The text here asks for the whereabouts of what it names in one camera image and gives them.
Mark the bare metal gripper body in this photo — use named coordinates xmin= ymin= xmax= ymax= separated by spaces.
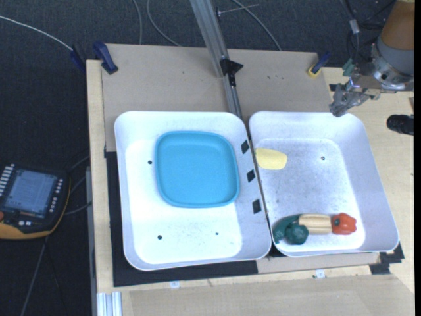
xmin=349 ymin=57 xmax=414 ymax=101

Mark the black cylinder on white bracket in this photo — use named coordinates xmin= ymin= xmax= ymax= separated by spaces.
xmin=386 ymin=113 xmax=415 ymax=136

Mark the brown cardboard board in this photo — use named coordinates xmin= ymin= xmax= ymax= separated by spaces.
xmin=101 ymin=43 xmax=383 ymax=275

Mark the dark green curved vegetable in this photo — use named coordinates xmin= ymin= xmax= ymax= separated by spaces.
xmin=272 ymin=215 xmax=301 ymax=244

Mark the green broccoli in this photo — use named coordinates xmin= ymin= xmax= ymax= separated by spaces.
xmin=284 ymin=224 xmax=310 ymax=246

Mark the red bell pepper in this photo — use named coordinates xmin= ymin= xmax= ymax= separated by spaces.
xmin=330 ymin=212 xmax=358 ymax=236

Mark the beige ridged bread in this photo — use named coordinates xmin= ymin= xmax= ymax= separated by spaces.
xmin=298 ymin=213 xmax=333 ymax=236

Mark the white plastic tray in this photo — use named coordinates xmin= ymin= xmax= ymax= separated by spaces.
xmin=248 ymin=110 xmax=401 ymax=258
xmin=113 ymin=110 xmax=274 ymax=272

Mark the yellow oval slice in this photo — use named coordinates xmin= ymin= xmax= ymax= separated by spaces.
xmin=255 ymin=147 xmax=289 ymax=171

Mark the blue plate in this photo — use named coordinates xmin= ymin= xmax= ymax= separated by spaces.
xmin=154 ymin=130 xmax=241 ymax=209

